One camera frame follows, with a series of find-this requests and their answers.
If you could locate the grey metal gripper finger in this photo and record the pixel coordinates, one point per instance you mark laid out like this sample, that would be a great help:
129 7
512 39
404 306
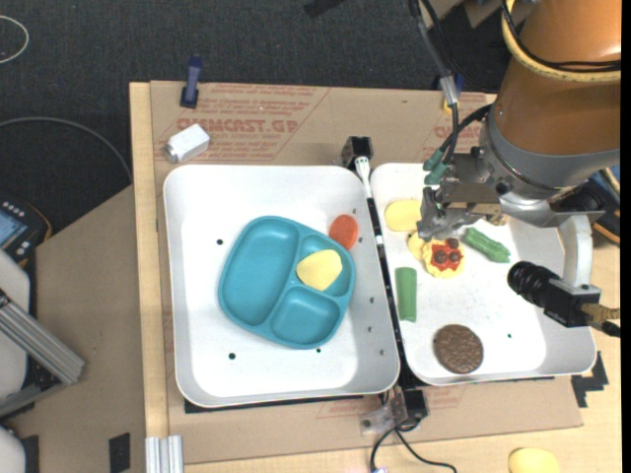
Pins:
430 217
456 222

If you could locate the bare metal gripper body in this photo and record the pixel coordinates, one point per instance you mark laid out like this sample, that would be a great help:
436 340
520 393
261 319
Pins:
473 185

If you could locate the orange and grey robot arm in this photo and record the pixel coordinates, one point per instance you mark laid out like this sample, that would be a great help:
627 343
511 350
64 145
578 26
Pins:
557 91

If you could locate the yellow round toy food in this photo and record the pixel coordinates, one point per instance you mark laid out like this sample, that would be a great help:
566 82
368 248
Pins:
400 216

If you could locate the small yellow toy food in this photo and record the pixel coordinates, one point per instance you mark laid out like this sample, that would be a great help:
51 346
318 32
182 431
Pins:
415 245

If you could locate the toy pizza slice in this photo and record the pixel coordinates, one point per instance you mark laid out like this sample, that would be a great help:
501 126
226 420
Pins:
446 261

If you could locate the thin black and white rod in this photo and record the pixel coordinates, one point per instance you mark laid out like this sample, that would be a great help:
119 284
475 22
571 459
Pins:
389 284

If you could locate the green rectangular toy stick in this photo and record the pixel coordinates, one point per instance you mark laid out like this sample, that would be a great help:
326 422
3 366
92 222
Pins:
406 293

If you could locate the orange oval toy food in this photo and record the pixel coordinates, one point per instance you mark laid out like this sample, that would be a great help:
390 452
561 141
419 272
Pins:
343 231

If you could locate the white plastic tray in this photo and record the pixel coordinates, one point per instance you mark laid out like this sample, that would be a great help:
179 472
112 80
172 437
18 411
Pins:
207 362
508 308

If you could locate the yellow oval toy chip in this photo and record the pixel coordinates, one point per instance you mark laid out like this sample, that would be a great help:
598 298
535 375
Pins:
319 269

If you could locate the brown round toy biscuit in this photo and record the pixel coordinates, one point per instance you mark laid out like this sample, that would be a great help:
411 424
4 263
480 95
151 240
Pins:
458 349

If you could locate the brown cardboard board red print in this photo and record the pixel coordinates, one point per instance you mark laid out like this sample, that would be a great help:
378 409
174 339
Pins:
305 116

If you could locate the blue divided plate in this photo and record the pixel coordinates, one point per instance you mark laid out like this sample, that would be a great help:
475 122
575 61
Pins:
256 274

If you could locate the yellow rounded toy food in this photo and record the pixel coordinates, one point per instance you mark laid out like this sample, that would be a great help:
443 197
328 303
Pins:
533 461

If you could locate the small white bottle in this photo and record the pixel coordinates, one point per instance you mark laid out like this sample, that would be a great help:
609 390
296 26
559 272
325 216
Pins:
187 143

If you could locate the black cylinder on white bracket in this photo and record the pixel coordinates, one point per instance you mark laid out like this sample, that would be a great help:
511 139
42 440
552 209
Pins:
562 298

